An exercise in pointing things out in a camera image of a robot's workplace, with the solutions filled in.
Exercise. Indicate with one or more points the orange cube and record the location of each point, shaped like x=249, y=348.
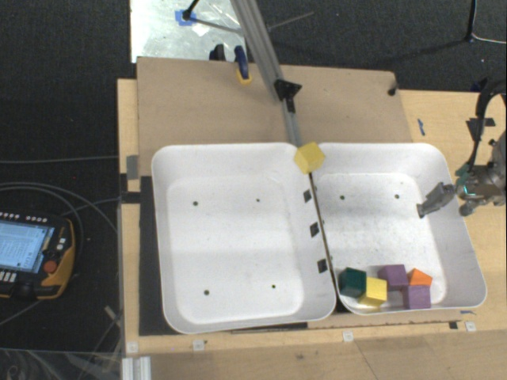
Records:
x=420, y=278

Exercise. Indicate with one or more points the dark green cube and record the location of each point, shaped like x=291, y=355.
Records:
x=351, y=282

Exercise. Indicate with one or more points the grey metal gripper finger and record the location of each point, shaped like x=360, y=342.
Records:
x=435, y=199
x=471, y=206

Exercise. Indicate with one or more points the yellow cube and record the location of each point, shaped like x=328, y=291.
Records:
x=309, y=157
x=374, y=291

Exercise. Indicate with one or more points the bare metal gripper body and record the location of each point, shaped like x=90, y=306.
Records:
x=489, y=184

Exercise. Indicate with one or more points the thin black rod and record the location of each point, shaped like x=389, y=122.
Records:
x=321, y=228

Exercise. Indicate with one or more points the purple cube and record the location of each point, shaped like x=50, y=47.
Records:
x=393, y=277
x=416, y=297

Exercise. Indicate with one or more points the white plastic tray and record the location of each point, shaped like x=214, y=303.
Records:
x=233, y=244
x=376, y=232

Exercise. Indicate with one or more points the brown cardboard board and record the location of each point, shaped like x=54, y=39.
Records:
x=206, y=105

